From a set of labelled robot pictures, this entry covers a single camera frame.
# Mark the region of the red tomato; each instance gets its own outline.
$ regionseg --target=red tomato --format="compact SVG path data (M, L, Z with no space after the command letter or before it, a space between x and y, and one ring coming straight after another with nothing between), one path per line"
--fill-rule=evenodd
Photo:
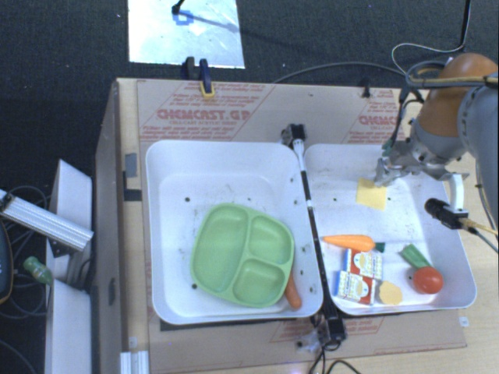
M424 294L436 294L444 286L444 278L431 266L418 269L412 276L412 282L416 290Z

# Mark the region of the yellow sticky note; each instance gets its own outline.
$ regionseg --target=yellow sticky note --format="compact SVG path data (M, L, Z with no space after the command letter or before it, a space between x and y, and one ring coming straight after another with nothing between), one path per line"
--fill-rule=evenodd
M384 210L387 204L387 188L376 187L371 180L360 178L357 184L357 203Z

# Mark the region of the white plastic tub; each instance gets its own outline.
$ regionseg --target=white plastic tub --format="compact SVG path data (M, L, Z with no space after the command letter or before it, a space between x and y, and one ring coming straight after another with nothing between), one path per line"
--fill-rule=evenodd
M277 143L164 140L146 155L150 212L152 299L156 313L173 324L308 317L322 304L322 290L298 161ZM295 239L292 267L303 305L285 298L250 308L193 288L189 262L208 210L237 203L284 223Z
M380 146L317 144L306 152L306 166L319 236L369 235L385 242L383 279L402 289L400 305L362 305L333 296L334 303L350 315L375 315L470 306L476 285L461 238L433 219L425 210L429 198L448 201L444 184L430 176L409 175L397 179L387 190L385 210L356 203L359 178L373 180ZM400 256L405 245L414 244L444 277L444 287L435 295L417 292L409 278L414 270ZM343 268L345 250L321 242L330 291Z

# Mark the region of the divided green plate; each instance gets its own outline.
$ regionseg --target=divided green plate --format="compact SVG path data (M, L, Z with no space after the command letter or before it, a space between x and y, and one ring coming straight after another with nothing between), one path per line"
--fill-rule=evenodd
M233 203L214 206L196 236L190 273L220 298L264 308L286 288L295 254L289 229L273 217Z

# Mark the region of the black carpet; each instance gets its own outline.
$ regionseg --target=black carpet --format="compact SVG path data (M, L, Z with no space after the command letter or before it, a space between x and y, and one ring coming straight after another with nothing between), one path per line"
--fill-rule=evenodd
M263 82L327 62L392 66L401 42L458 46L465 0L236 0L246 69L214 69L216 80ZM499 0L472 0L466 50L497 62ZM59 158L92 175L93 156L114 78L178 79L179 67L128 61L127 0L0 0L0 188L34 185L47 194ZM428 58L401 48L405 69ZM341 67L294 83L402 85L379 69ZM34 238L23 256L43 258ZM39 295L33 292L32 298ZM30 297L26 295L28 305ZM0 340L15 346L37 372L44 368L44 319L0 317ZM25 372L0 345L0 372Z

